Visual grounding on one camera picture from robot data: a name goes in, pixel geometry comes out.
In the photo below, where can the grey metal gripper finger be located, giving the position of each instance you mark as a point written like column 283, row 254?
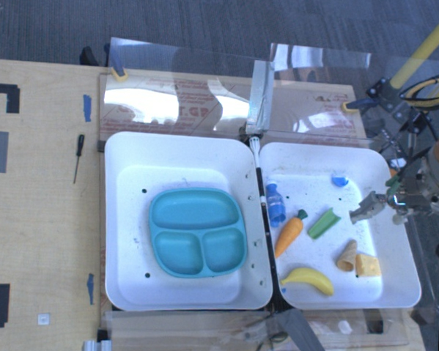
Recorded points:
column 373, row 201
column 362, row 215

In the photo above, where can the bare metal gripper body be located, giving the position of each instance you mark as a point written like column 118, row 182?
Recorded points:
column 416, row 196

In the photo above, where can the small blue cap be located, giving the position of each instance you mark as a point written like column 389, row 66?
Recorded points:
column 339, row 182

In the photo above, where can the green celery stick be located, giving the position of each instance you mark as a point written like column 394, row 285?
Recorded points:
column 323, row 224

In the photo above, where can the tan ice cream cone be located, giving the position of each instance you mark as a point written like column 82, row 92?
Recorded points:
column 347, row 258

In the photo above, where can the yellow cheese wedge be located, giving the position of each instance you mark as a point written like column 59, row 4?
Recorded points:
column 368, row 266

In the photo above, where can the white plastic tray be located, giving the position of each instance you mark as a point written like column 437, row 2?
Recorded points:
column 129, row 217
column 318, row 249

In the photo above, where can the orange carrot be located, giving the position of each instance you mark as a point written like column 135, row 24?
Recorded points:
column 289, row 233

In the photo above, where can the yellow banana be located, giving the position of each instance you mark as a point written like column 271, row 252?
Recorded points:
column 311, row 278

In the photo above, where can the blue plastic bottle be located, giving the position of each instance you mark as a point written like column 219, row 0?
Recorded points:
column 275, row 205

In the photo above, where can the blue divided plate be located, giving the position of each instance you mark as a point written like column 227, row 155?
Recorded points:
column 197, row 210

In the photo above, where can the black screwdriver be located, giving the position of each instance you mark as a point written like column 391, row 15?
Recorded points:
column 79, row 152

